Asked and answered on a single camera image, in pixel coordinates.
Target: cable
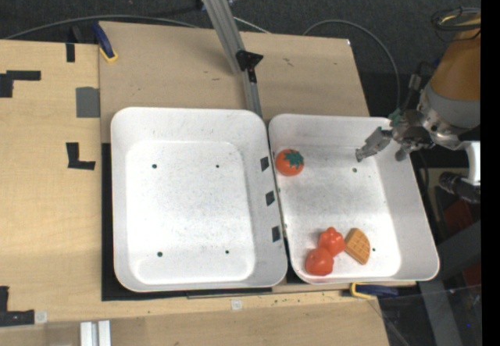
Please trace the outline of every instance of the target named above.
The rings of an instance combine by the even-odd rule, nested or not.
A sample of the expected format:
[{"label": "cable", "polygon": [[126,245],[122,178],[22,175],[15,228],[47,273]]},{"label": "cable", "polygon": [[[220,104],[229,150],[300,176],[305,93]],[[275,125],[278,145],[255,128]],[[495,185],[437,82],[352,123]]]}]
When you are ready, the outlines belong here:
[{"label": "cable", "polygon": [[88,16],[88,17],[79,17],[71,20],[58,21],[56,23],[42,25],[41,27],[31,28],[29,30],[25,30],[23,32],[19,32],[14,35],[10,35],[5,37],[4,39],[17,39],[18,37],[22,37],[24,35],[33,34],[35,32],[39,32],[42,30],[47,30],[55,27],[62,27],[68,24],[81,23],[84,21],[93,21],[93,20],[141,20],[141,21],[149,21],[153,23],[171,23],[180,25],[182,27],[190,27],[197,28],[195,25],[189,23],[183,23],[182,21],[170,20],[167,18],[157,18],[157,17],[147,17],[147,16],[132,16],[128,14],[117,14],[117,15],[108,15],[108,16]]},{"label": "cable", "polygon": [[263,33],[265,33],[265,34],[270,34],[270,32],[269,32],[269,31],[264,30],[263,28],[258,27],[258,26],[256,26],[255,24],[249,23],[248,21],[245,21],[245,20],[243,20],[243,19],[241,19],[241,18],[238,18],[238,17],[233,17],[233,18],[234,18],[236,21],[239,21],[240,23],[246,24],[246,25],[248,25],[249,27],[255,28],[256,30],[259,30],[259,31],[261,31],[261,32],[263,32]]},{"label": "cable", "polygon": [[[430,23],[434,28],[436,36],[444,43],[457,41],[470,41],[478,37],[481,33],[480,22],[481,9],[477,7],[458,7],[451,10],[440,10],[435,12],[430,18]],[[444,39],[439,32],[464,32],[477,30],[477,32],[467,38]]]},{"label": "cable", "polygon": [[419,65],[416,67],[415,72],[412,74],[409,80],[409,90],[408,94],[406,95],[406,99],[401,105],[401,107],[396,110],[398,113],[398,116],[401,117],[402,114],[407,110],[410,102],[412,101],[412,98],[415,95],[418,95],[420,93],[420,89],[422,88],[422,68],[427,67],[430,68],[432,72],[434,72],[435,68],[432,64],[426,61],[421,61],[419,62]]},{"label": "cable", "polygon": [[319,27],[321,25],[329,24],[329,23],[340,23],[340,24],[350,25],[351,27],[357,28],[357,29],[361,30],[362,32],[364,32],[365,34],[371,36],[371,38],[374,39],[375,42],[378,43],[379,46],[384,50],[385,54],[389,58],[389,61],[391,62],[392,69],[394,70],[394,73],[395,73],[395,76],[396,76],[396,88],[397,88],[397,92],[398,92],[397,97],[396,97],[396,108],[398,108],[399,104],[401,102],[401,84],[399,82],[398,67],[396,66],[396,63],[395,63],[394,59],[392,58],[391,53],[388,51],[388,49],[385,47],[385,45],[382,43],[382,41],[377,36],[375,36],[373,33],[371,33],[369,30],[367,30],[366,28],[361,27],[360,25],[358,25],[356,23],[351,23],[350,21],[345,21],[345,20],[324,20],[324,21],[320,21],[318,23],[313,24],[311,27],[309,27],[307,30],[305,30],[304,34],[302,34],[302,35],[306,36],[314,28],[317,28],[317,27]]}]

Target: black wire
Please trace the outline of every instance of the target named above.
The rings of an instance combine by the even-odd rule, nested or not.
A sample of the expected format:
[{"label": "black wire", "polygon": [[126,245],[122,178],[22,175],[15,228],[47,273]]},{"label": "black wire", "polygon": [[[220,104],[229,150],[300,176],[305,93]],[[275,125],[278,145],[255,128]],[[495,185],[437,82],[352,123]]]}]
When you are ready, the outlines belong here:
[{"label": "black wire", "polygon": [[[414,75],[417,75],[420,78],[420,80],[422,79],[422,68],[424,68],[424,67],[430,68],[430,70],[432,72],[434,72],[434,70],[435,70],[434,66],[432,64],[430,64],[429,62],[426,62],[426,61],[419,62],[418,66],[415,69]],[[399,110],[401,111],[401,114],[403,114],[407,110],[409,104],[411,103],[411,101],[415,97],[415,95],[420,93],[421,88],[422,88],[422,84],[419,85],[418,89],[411,87],[408,90],[408,94],[406,95],[406,99],[403,102],[403,104],[401,105],[401,107],[399,108]]]},{"label": "black wire", "polygon": [[[450,43],[456,41],[470,41],[479,36],[481,24],[478,23],[456,23],[456,20],[468,16],[477,16],[481,10],[477,7],[458,7],[457,9],[440,10],[435,12],[430,18],[430,23],[434,28],[436,36],[443,42]],[[468,30],[477,30],[475,35],[463,39],[447,40],[441,37],[439,32],[464,32]]]},{"label": "black wire", "polygon": [[107,15],[107,16],[88,16],[88,17],[79,17],[71,20],[58,21],[56,23],[50,23],[46,25],[42,25],[40,27],[31,28],[29,30],[25,30],[23,32],[19,32],[14,35],[10,35],[5,37],[4,39],[17,39],[19,37],[23,37],[25,35],[34,34],[36,32],[40,32],[42,30],[47,30],[50,28],[63,27],[65,25],[82,23],[84,21],[99,21],[99,20],[134,20],[134,21],[146,21],[152,23],[170,23],[180,25],[182,27],[190,27],[197,28],[195,25],[184,23],[182,21],[171,20],[167,18],[159,18],[159,17],[149,17],[149,16],[133,16],[128,14],[115,14],[115,15]]},{"label": "black wire", "polygon": [[384,45],[384,43],[372,32],[370,32],[369,30],[367,30],[365,27],[362,27],[360,25],[358,25],[357,23],[352,23],[351,21],[346,21],[346,20],[324,20],[324,21],[320,21],[318,23],[315,23],[313,24],[311,27],[309,27],[307,30],[304,31],[304,33],[302,34],[303,36],[306,36],[309,34],[309,32],[311,32],[311,30],[313,30],[314,28],[316,27],[319,27],[319,26],[322,26],[324,24],[329,24],[329,23],[339,23],[339,24],[345,24],[345,25],[349,25],[351,27],[354,27],[354,28],[357,28],[358,30],[361,30],[362,32],[364,32],[365,34],[371,36],[371,38],[376,42],[378,43],[378,45],[382,48],[382,50],[384,50],[384,53],[385,55],[387,56],[387,58],[389,59],[389,61],[391,62],[391,65],[392,65],[392,69],[394,70],[394,73],[395,73],[395,77],[396,77],[396,89],[397,89],[397,95],[396,95],[396,109],[399,107],[400,103],[401,103],[401,83],[399,81],[399,72],[398,72],[398,67],[396,66],[396,63],[394,61],[394,59],[392,58],[392,55],[391,53],[389,52],[388,48]]}]

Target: metal rod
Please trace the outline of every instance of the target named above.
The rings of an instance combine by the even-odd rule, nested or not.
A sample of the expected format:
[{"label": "metal rod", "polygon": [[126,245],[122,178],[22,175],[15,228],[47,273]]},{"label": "metal rod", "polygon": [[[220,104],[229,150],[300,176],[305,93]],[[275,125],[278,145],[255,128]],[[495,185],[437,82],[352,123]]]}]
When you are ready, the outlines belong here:
[{"label": "metal rod", "polygon": [[243,81],[247,109],[262,116],[257,84],[252,83],[247,71],[243,71],[236,60],[236,53],[245,50],[238,27],[234,22],[227,0],[202,0],[212,25],[219,36],[220,43],[226,52],[227,60],[233,73]]}]

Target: black mat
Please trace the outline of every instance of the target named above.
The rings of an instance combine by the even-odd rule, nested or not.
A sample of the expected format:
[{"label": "black mat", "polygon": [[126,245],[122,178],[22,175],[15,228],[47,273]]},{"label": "black mat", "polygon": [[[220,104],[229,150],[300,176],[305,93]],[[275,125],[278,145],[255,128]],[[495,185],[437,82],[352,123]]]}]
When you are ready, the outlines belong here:
[{"label": "black mat", "polygon": [[133,292],[116,278],[113,266],[113,200],[111,175],[111,145],[102,144],[102,295],[103,301],[148,300],[180,296],[210,296],[222,294],[262,294],[272,288],[218,289],[210,291]]}]

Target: gray tape square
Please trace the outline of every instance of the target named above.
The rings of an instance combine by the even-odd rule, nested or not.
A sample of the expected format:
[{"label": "gray tape square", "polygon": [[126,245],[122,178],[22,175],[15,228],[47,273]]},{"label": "gray tape square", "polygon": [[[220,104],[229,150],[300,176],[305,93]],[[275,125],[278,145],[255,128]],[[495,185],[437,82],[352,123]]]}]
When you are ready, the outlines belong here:
[{"label": "gray tape square", "polygon": [[101,116],[99,89],[93,87],[78,87],[77,117],[98,118]]}]

